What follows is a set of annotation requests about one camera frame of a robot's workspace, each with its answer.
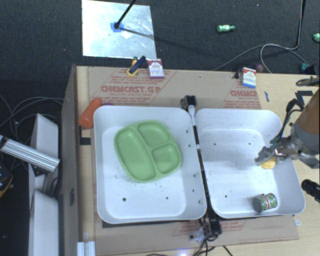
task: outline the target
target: green plate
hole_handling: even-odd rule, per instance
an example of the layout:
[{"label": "green plate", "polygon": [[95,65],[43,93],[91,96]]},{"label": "green plate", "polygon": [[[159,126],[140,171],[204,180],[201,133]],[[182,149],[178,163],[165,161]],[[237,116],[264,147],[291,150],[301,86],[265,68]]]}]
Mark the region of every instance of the green plate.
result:
[{"label": "green plate", "polygon": [[137,122],[119,130],[114,148],[127,175],[136,182],[156,181],[176,171],[182,162],[179,147],[161,122]]}]

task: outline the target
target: white plastic tray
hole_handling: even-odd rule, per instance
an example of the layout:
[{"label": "white plastic tray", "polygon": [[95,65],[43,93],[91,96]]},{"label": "white plastic tray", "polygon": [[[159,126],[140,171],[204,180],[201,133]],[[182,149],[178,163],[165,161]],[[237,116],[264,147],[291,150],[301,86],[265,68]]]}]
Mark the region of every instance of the white plastic tray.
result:
[{"label": "white plastic tray", "polygon": [[[212,208],[226,219],[291,215],[302,212],[305,199],[291,159],[273,169],[257,166],[255,158],[281,129],[267,110],[201,109],[195,122],[202,149]],[[276,208],[256,213],[252,198],[273,193]]]},{"label": "white plastic tray", "polygon": [[[136,122],[156,120],[168,127],[182,156],[174,173],[138,183],[123,170],[114,136]],[[207,203],[189,114],[173,107],[102,106],[94,113],[97,210],[111,224],[201,218]]]}]

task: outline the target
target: aluminum sheet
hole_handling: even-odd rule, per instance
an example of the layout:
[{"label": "aluminum sheet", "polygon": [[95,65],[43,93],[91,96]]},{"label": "aluminum sheet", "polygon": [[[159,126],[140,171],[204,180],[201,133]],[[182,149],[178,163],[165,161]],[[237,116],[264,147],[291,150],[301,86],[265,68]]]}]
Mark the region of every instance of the aluminum sheet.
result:
[{"label": "aluminum sheet", "polygon": [[93,0],[82,1],[82,50],[84,56],[156,59],[154,30],[149,6],[133,5],[114,30],[129,5]]}]

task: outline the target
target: green bottle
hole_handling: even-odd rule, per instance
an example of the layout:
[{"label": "green bottle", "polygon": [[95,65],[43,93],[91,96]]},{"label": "green bottle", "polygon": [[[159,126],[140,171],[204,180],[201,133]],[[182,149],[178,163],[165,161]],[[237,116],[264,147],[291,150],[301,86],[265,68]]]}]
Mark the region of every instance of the green bottle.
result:
[{"label": "green bottle", "polygon": [[234,31],[235,29],[236,29],[236,26],[230,26],[230,25],[219,25],[216,27],[216,31],[218,32]]},{"label": "green bottle", "polygon": [[317,41],[317,42],[320,42],[320,34],[319,34],[319,33],[314,34],[314,35],[313,35],[313,39],[314,39],[315,41]]}]

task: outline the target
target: metal bar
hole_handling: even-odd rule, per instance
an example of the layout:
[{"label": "metal bar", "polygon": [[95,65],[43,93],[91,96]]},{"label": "metal bar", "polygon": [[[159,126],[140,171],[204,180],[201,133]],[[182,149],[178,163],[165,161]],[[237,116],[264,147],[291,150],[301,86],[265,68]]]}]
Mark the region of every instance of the metal bar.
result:
[{"label": "metal bar", "polygon": [[0,151],[48,172],[54,172],[59,159],[0,135]]},{"label": "metal bar", "polygon": [[114,24],[114,28],[117,30],[120,26],[120,23],[122,22],[122,20],[125,18],[125,16],[127,15],[127,13],[130,11],[131,7],[135,4],[137,0],[132,0],[132,2],[129,4],[128,8],[124,11],[124,13],[122,14],[121,18],[118,20],[118,22],[116,22]]}]

